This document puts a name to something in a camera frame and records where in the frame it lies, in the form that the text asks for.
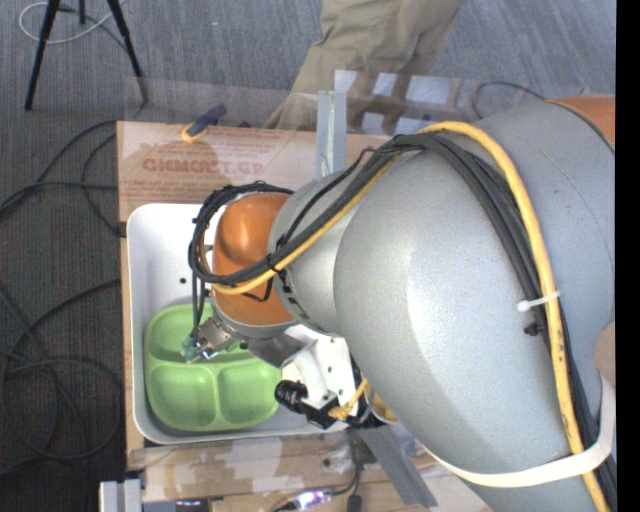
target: tripod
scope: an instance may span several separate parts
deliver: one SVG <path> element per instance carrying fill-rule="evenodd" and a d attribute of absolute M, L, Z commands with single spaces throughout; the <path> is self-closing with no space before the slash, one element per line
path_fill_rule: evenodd
<path fill-rule="evenodd" d="M 142 93 L 143 101 L 146 103 L 148 99 L 147 91 L 142 83 L 142 70 L 140 69 L 140 65 L 138 64 L 138 59 L 136 58 L 136 53 L 133 50 L 133 45 L 131 44 L 131 39 L 129 38 L 129 29 L 127 28 L 127 24 L 124 21 L 124 16 L 122 14 L 122 9 L 120 8 L 120 3 L 118 0 L 107 0 L 109 3 L 109 7 L 111 8 L 111 13 L 113 14 L 113 18 L 116 20 L 116 24 L 118 25 L 118 30 L 120 30 L 120 34 L 122 35 L 122 39 L 124 40 L 124 44 L 127 48 L 127 53 L 129 54 L 129 59 L 131 60 L 131 65 L 133 66 L 133 71 L 135 75 L 138 77 L 138 85 L 140 86 L 140 92 Z M 42 28 L 40 29 L 40 40 L 38 42 L 38 51 L 36 53 L 36 60 L 33 63 L 33 70 L 31 72 L 31 81 L 29 82 L 29 92 L 27 93 L 27 99 L 24 104 L 25 110 L 31 110 L 31 106 L 33 104 L 33 96 L 36 93 L 36 85 L 38 83 L 38 75 L 40 74 L 40 67 L 42 66 L 42 58 L 44 56 L 44 49 L 47 46 L 47 41 L 49 39 L 49 35 L 51 34 L 51 27 L 53 27 L 53 20 L 56 17 L 56 12 L 60 7 L 60 0 L 49 0 L 47 3 L 47 10 L 44 15 L 44 22 L 42 23 Z M 80 0 L 80 23 L 85 23 L 85 9 L 84 9 L 84 0 Z"/>

